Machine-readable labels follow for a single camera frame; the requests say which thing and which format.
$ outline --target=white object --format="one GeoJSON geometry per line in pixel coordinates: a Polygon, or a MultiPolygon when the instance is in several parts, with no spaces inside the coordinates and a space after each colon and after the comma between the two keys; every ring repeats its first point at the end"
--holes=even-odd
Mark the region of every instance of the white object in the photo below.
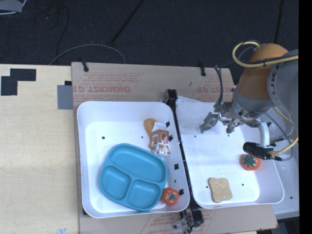
{"type": "Polygon", "coordinates": [[[176,108],[194,200],[206,209],[280,202],[284,188],[273,160],[261,160],[260,167],[254,171],[245,170],[240,163],[246,154],[243,144],[260,143],[259,129],[242,125],[227,134],[227,127],[219,121],[201,133],[199,126],[207,113],[213,111],[211,102],[184,102],[176,108]],[[232,199],[220,203],[212,200],[208,184],[211,177],[229,181],[232,199]]]}
{"type": "Polygon", "coordinates": [[[87,101],[77,111],[80,145],[82,204],[95,218],[163,212],[180,212],[190,202],[183,160],[171,108],[162,102],[87,101]],[[129,143],[149,150],[149,136],[144,120],[154,118],[170,125],[170,156],[162,156],[167,164],[166,187],[183,190],[177,203],[168,206],[162,201],[148,211],[138,211],[108,199],[100,190],[99,175],[110,150],[117,144],[129,143]]]}

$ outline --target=red tomato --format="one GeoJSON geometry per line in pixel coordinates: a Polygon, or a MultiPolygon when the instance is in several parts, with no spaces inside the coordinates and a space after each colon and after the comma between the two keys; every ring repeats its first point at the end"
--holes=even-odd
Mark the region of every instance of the red tomato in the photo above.
{"type": "Polygon", "coordinates": [[[166,203],[167,205],[174,205],[177,202],[177,199],[179,198],[180,194],[175,189],[172,189],[170,187],[167,187],[164,189],[161,200],[166,203]]]}
{"type": "Polygon", "coordinates": [[[242,157],[241,163],[246,170],[256,170],[260,166],[260,159],[251,154],[242,157]]]}

